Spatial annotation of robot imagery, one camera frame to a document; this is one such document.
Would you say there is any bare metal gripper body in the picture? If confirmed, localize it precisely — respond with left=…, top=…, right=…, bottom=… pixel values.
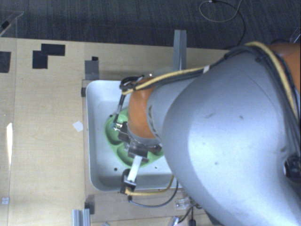
left=117, top=121, right=163, bottom=163

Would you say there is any green divided plate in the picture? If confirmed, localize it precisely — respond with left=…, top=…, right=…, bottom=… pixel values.
left=104, top=108, right=164, bottom=170

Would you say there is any white plastic tray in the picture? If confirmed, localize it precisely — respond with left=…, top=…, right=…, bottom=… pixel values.
left=85, top=79, right=185, bottom=193

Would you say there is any black cylinder on white bracket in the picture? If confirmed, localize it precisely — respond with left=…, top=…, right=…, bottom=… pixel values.
left=119, top=156, right=143, bottom=195

